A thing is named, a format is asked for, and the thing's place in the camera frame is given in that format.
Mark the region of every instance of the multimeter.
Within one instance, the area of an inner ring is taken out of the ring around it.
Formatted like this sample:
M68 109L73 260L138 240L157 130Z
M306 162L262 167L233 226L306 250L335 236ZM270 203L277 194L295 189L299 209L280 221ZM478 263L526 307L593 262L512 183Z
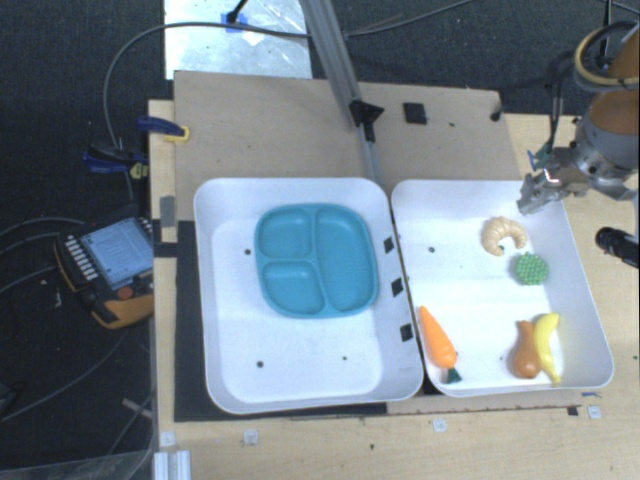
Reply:
M64 279L108 329L153 313L151 223L136 205L60 233L54 254Z

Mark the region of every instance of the device button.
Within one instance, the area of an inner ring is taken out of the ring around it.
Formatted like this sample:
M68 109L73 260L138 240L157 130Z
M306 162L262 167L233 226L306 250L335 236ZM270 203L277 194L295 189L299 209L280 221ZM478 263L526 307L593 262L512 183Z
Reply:
M120 300L129 300L133 297L133 288L131 286L123 286L122 288L118 288L116 291L116 295Z

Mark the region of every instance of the toy carrot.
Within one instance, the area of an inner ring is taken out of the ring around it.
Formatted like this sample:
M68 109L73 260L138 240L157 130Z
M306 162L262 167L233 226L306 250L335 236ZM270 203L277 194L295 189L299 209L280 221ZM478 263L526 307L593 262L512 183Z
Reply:
M461 381L460 374L454 368L458 354L440 324L424 306L420 306L420 322L422 323L422 334L429 344L431 359L436 366L448 370L446 384Z

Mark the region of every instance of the black mat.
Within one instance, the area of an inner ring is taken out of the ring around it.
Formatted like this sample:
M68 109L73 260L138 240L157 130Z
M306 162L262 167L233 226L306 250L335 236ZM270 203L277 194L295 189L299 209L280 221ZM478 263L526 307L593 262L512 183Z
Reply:
M217 407L207 393L200 312L200 282L195 225L178 224L178 273L175 357L175 421L265 417L364 416L385 414L386 404L357 404L237 416Z

